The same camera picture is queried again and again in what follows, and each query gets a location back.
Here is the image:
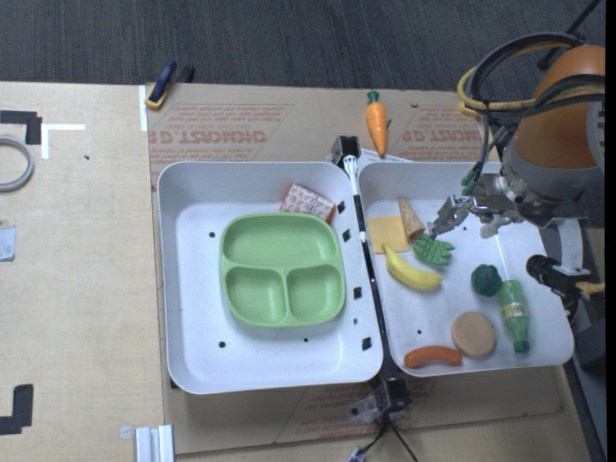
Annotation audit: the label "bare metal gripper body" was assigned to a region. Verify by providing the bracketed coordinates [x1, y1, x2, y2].
[469, 173, 526, 225]

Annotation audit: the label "tan waffle cone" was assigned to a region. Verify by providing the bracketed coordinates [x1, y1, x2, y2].
[397, 196, 427, 243]

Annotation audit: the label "green grapes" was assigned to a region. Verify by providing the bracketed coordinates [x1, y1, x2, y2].
[411, 233, 456, 266]

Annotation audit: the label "yellow cheese slice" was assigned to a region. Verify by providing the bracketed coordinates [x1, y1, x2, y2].
[366, 216, 412, 256]

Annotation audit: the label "yellow banana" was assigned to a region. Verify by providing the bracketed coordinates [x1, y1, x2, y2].
[381, 242, 444, 291]

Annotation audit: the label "dark green broccoli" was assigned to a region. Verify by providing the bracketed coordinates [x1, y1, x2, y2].
[470, 263, 503, 298]

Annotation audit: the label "white plastic tray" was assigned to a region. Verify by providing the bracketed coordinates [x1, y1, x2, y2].
[157, 161, 385, 396]
[357, 161, 576, 379]

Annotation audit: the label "thin black and white rod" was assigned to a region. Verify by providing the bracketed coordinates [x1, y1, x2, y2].
[343, 155, 401, 385]

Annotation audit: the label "orange carrot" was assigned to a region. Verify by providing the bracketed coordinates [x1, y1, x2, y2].
[366, 90, 390, 159]

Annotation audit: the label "green plastic bottle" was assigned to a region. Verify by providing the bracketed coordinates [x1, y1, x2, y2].
[496, 279, 532, 355]

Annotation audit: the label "tan round biscuit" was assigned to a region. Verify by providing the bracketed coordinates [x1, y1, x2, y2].
[450, 310, 498, 359]

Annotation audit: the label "orange and white carton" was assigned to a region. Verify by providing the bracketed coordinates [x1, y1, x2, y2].
[278, 182, 338, 224]

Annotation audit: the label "orange sausage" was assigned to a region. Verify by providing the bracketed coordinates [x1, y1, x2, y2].
[403, 345, 464, 371]

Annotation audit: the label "green divided plate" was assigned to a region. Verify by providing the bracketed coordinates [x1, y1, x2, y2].
[218, 212, 348, 328]

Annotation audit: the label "brown cardboard board red print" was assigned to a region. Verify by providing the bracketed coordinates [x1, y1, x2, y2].
[146, 83, 565, 456]

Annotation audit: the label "grey tape roll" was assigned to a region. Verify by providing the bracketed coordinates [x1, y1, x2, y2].
[0, 134, 37, 193]

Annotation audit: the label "black cylinder on white bracket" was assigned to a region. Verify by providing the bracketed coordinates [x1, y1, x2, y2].
[526, 217, 593, 303]

